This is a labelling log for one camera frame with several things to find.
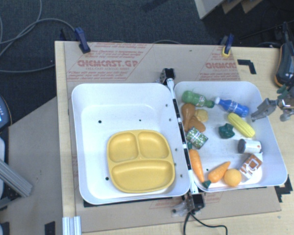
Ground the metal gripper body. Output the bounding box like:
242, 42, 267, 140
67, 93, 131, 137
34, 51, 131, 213
275, 86, 294, 122

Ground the white plastic tray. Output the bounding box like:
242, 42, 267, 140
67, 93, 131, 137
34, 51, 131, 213
71, 83, 192, 205
173, 81, 289, 193

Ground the yellow corn cob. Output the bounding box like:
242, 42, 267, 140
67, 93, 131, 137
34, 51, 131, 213
227, 112, 256, 139

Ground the blue bottle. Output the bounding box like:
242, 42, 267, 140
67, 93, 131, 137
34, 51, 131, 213
214, 96, 250, 118

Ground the white can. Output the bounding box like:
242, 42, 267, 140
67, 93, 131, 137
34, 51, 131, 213
237, 138, 262, 154

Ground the dark green broccoli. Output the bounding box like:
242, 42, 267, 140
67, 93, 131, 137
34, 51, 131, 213
219, 123, 236, 140

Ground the white and orange carton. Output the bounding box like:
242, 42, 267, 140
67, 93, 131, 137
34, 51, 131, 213
239, 153, 264, 181

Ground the yellow round toy food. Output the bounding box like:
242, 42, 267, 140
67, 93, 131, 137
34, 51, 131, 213
194, 109, 209, 123

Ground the brown bread piece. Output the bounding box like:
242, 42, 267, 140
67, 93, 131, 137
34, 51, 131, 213
188, 116, 207, 133

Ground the green can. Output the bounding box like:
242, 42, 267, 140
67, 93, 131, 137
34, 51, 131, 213
185, 127, 209, 150

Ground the orange ball fruit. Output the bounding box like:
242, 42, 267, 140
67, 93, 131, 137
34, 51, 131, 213
223, 168, 243, 188

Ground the green bottle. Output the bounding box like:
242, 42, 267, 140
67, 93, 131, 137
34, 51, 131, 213
181, 90, 215, 108

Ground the orange carrot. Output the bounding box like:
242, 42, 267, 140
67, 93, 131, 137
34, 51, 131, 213
187, 142, 206, 184
202, 161, 232, 189

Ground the brown chicken drumstick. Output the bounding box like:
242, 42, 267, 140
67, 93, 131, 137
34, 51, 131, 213
181, 103, 196, 132

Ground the thin black and white rod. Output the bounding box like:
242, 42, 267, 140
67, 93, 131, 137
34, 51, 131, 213
166, 78, 196, 193

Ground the brown cardboard board red print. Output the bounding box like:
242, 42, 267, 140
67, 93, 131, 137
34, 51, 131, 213
63, 42, 283, 234

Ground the yellow divided plate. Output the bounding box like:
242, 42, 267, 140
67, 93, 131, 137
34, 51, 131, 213
106, 129, 176, 194

